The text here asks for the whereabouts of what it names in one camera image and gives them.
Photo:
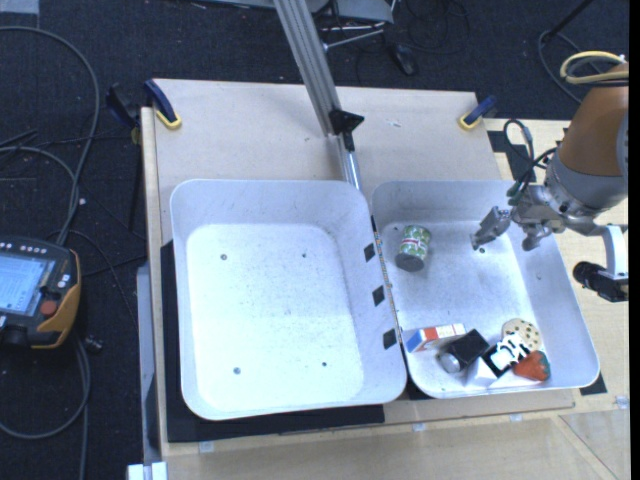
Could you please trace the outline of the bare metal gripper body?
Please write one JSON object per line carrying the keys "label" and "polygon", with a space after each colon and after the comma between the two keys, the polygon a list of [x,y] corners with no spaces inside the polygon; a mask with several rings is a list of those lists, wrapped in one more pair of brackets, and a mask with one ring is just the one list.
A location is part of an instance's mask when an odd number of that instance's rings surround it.
{"label": "bare metal gripper body", "polygon": [[527,234],[544,234],[571,230],[584,236],[595,233],[595,219],[608,206],[595,206],[571,195],[560,185],[530,185],[511,212],[511,220]]}

